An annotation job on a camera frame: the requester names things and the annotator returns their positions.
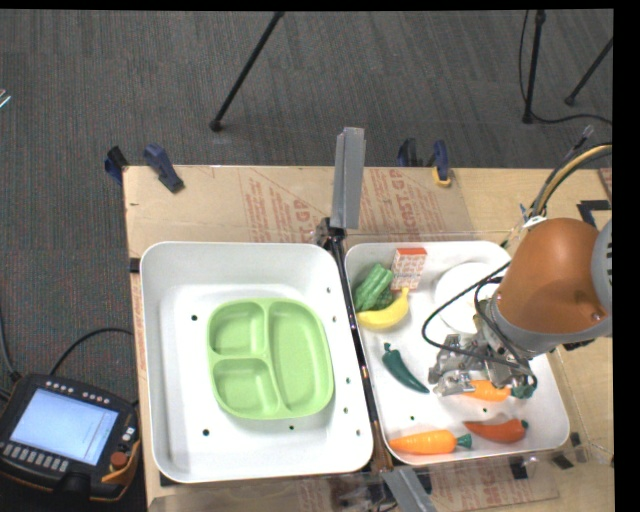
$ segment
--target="green plate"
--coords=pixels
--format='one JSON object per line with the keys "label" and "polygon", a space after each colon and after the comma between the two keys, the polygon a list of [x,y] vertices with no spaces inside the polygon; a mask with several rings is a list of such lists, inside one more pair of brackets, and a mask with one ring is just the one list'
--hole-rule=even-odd
{"label": "green plate", "polygon": [[333,396],[331,353],[322,322],[286,298],[227,302],[209,317],[209,369],[220,406],[249,419],[298,418]]}

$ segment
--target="orange-red vegetable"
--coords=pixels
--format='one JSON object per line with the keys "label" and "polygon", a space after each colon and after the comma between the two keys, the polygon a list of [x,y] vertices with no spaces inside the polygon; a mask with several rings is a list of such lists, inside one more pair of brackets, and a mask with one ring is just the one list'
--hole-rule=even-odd
{"label": "orange-red vegetable", "polygon": [[490,380],[472,380],[475,391],[468,391],[464,396],[486,400],[487,402],[502,402],[511,396],[511,388],[497,388]]}
{"label": "orange-red vegetable", "polygon": [[389,440],[389,446],[396,451],[416,455],[451,453],[457,445],[471,448],[471,435],[454,436],[448,430],[429,430]]}
{"label": "orange-red vegetable", "polygon": [[477,436],[497,443],[515,443],[523,439],[529,424],[517,418],[503,423],[490,424],[483,421],[463,421],[464,426]]}

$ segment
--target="green vegetable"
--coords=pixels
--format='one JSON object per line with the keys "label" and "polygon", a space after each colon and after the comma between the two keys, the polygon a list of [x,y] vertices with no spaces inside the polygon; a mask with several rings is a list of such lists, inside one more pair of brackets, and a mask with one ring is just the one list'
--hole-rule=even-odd
{"label": "green vegetable", "polygon": [[404,364],[400,352],[397,350],[389,350],[391,345],[389,343],[384,344],[384,355],[382,356],[382,362],[387,367],[387,370],[393,375],[399,382],[405,386],[419,391],[421,393],[429,393],[429,388],[422,384]]}
{"label": "green vegetable", "polygon": [[376,303],[376,299],[393,280],[393,272],[376,263],[365,280],[355,290],[353,307],[356,311],[367,311]]}
{"label": "green vegetable", "polygon": [[394,299],[395,297],[393,296],[393,293],[391,293],[391,288],[387,286],[384,290],[382,290],[382,292],[380,292],[380,295],[378,295],[378,298],[376,299],[376,303],[371,309],[374,311],[384,309],[387,306],[390,306]]}

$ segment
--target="tripod leg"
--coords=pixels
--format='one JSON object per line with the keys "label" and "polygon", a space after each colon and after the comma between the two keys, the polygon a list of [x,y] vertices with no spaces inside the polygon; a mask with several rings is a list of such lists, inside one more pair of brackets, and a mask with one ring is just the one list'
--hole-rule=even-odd
{"label": "tripod leg", "polygon": [[540,38],[542,36],[542,24],[546,19],[544,9],[536,11],[536,32],[533,36],[533,51],[531,53],[531,69],[529,71],[529,87],[527,89],[527,98],[524,107],[524,115],[522,122],[525,124],[533,123],[533,113],[531,112],[531,104],[533,103],[533,86],[536,81],[536,69],[538,67],[538,52],[540,51]]}
{"label": "tripod leg", "polygon": [[575,103],[576,96],[578,95],[580,90],[584,87],[584,85],[587,83],[589,78],[591,78],[591,75],[596,70],[596,68],[600,65],[600,63],[602,62],[602,59],[604,59],[607,53],[609,53],[609,50],[611,50],[611,48],[613,48],[613,37],[609,39],[609,42],[607,43],[607,45],[602,49],[602,51],[600,52],[600,55],[596,57],[596,60],[593,61],[593,64],[591,64],[591,67],[584,74],[584,76],[582,77],[582,80],[580,80],[580,83],[576,85],[576,88],[573,90],[573,92],[564,99],[564,102],[567,105],[572,106]]}
{"label": "tripod leg", "polygon": [[224,103],[222,104],[222,107],[220,107],[220,110],[218,110],[216,117],[213,119],[213,121],[209,123],[209,128],[211,128],[211,130],[213,130],[214,132],[219,132],[220,130],[222,130],[222,118],[225,112],[231,105],[231,102],[233,101],[233,98],[235,97],[236,93],[240,90],[240,87],[242,86],[244,79],[247,77],[247,75],[249,74],[249,71],[251,71],[251,68],[253,67],[253,63],[256,61],[256,59],[260,55],[262,48],[269,40],[269,36],[271,35],[271,32],[273,32],[273,29],[276,28],[276,25],[278,24],[278,21],[280,20],[280,18],[282,18],[282,16],[284,16],[284,11],[276,11],[273,13],[273,17],[271,18],[269,25],[267,25],[267,28],[264,31],[264,34],[262,34],[262,37],[258,41],[258,44],[256,45],[253,52],[249,56],[249,60],[244,65],[244,68],[242,69],[240,76],[238,76],[236,83],[231,88],[231,91],[229,92],[227,99],[224,100]]}

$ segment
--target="toy banana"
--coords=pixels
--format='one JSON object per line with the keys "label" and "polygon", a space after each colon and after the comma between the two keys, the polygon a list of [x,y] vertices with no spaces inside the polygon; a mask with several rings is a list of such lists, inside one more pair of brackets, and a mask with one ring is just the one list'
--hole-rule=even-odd
{"label": "toy banana", "polygon": [[409,312],[408,295],[409,288],[403,288],[400,296],[386,308],[356,313],[358,324],[372,330],[386,329],[397,324]]}

